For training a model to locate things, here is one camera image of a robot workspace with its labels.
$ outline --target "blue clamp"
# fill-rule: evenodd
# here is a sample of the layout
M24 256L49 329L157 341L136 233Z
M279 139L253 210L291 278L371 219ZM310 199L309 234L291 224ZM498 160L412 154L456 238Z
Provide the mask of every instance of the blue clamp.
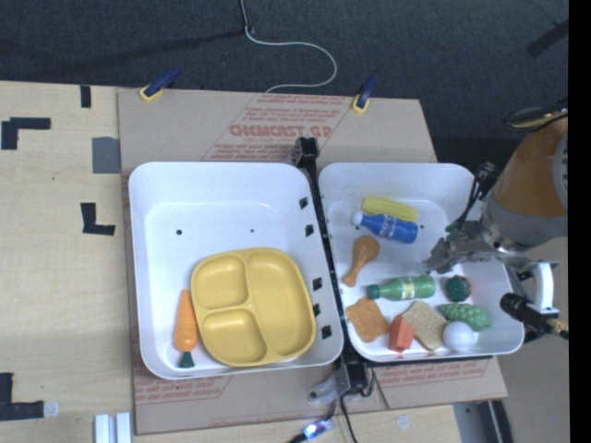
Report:
M150 85L139 91L139 96L145 102L152 102L162 95L162 89L170 87L181 75L181 69L170 69L155 78Z
M377 82L378 78L372 74L357 92L357 95L353 99L353 105L351 106L356 114L363 114L368 109L369 95L373 91L374 87L376 87Z

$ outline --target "green toy vegetable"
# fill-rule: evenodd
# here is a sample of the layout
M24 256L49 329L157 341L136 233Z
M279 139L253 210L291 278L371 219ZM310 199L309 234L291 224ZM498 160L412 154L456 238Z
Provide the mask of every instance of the green toy vegetable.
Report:
M445 319L450 321L463 321L473 331L481 331L490 326L488 312L478 305L470 304L445 304L439 306Z
M472 293L472 288L467 278L456 275L445 283L445 291L452 302L463 302Z

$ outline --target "blue bottle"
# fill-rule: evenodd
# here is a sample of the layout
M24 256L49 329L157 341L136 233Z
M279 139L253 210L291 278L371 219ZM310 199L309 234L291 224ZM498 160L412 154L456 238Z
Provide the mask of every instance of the blue bottle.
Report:
M355 226L363 225L377 236L413 243L416 240L418 226L412 221L404 221L390 215L366 215L362 211L356 211L351 217L351 223Z

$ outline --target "toy bottle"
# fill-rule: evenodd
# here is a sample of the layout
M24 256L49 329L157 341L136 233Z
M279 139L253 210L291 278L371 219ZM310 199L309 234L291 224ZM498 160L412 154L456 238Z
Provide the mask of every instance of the toy bottle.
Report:
M356 211L351 217L351 223L355 226L363 225L377 236L413 243L416 240L418 227L412 221L404 221L390 215L366 215L362 211Z
M389 300L426 299L435 293L435 281L431 276L397 277L382 285L369 285L369 299L383 297Z
M359 271L370 261L373 261L380 252L380 243L369 234L359 236L353 243L353 264L351 270L343 276L343 282L353 287Z

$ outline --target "white egg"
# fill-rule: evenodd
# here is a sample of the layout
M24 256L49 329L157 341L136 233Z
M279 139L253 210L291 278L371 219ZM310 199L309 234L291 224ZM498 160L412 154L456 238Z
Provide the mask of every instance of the white egg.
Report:
M448 348L457 351L468 351L476 343L476 334L463 321L448 323L443 329L443 343Z

